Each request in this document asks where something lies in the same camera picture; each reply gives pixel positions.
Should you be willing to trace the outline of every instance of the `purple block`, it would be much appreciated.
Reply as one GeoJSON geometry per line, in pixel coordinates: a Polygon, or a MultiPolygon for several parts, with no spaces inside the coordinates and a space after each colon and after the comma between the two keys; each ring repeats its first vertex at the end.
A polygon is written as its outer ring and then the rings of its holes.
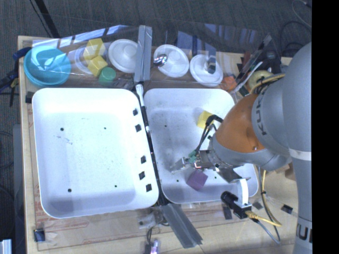
{"type": "Polygon", "coordinates": [[[199,170],[195,170],[188,178],[187,184],[195,190],[200,190],[207,180],[208,176],[199,170]]]}

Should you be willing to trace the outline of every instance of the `blue plate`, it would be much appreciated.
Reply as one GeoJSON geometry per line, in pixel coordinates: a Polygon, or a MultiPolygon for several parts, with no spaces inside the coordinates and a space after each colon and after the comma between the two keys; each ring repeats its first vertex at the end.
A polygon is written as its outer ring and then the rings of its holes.
{"type": "Polygon", "coordinates": [[[67,55],[51,46],[33,47],[26,54],[23,66],[29,81],[40,87],[63,84],[71,71],[67,55]]]}

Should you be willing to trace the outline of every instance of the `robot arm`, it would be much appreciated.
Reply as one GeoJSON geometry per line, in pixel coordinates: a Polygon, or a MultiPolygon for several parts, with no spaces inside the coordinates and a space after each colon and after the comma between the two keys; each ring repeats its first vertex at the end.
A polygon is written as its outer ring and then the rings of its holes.
{"type": "Polygon", "coordinates": [[[211,163],[252,163],[270,171],[293,162],[298,189],[294,254],[313,252],[311,199],[311,43],[293,57],[284,78],[241,99],[209,144],[211,163]]]}

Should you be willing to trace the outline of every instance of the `white tray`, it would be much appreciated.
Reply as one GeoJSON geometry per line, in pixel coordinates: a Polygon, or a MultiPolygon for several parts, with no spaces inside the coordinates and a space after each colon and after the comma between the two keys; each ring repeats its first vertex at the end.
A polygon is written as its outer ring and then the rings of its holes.
{"type": "Polygon", "coordinates": [[[67,218],[156,203],[156,177],[132,92],[44,88],[34,94],[32,105],[41,205],[47,214],[67,218]]]}
{"type": "MultiPolygon", "coordinates": [[[[215,171],[206,170],[204,187],[194,190],[186,184],[193,168],[172,173],[169,166],[187,157],[198,145],[203,129],[197,126],[202,111],[224,118],[233,107],[232,97],[221,89],[155,88],[145,95],[145,106],[151,131],[159,178],[164,195],[173,203],[219,201],[224,191],[238,194],[236,184],[229,184],[215,171]]],[[[207,149],[206,139],[201,149],[207,149]]],[[[248,194],[253,196],[258,182],[253,165],[235,168],[242,177],[251,177],[248,194]]]]}

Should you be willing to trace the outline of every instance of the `yellow block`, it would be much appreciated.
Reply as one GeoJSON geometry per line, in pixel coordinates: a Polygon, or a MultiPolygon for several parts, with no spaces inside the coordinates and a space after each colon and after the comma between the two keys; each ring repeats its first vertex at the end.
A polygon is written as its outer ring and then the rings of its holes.
{"type": "Polygon", "coordinates": [[[107,62],[102,58],[102,56],[97,56],[90,60],[88,63],[88,69],[95,77],[98,77],[101,73],[101,70],[107,67],[107,65],[107,62]]]}
{"type": "Polygon", "coordinates": [[[198,122],[197,122],[197,126],[200,128],[205,128],[205,124],[206,124],[206,120],[208,119],[209,116],[213,115],[210,112],[207,111],[203,111],[199,117],[198,117],[198,122]]]}
{"type": "Polygon", "coordinates": [[[105,53],[106,47],[101,38],[91,39],[88,41],[84,50],[83,57],[89,63],[89,61],[97,56],[102,56],[105,53]]]}

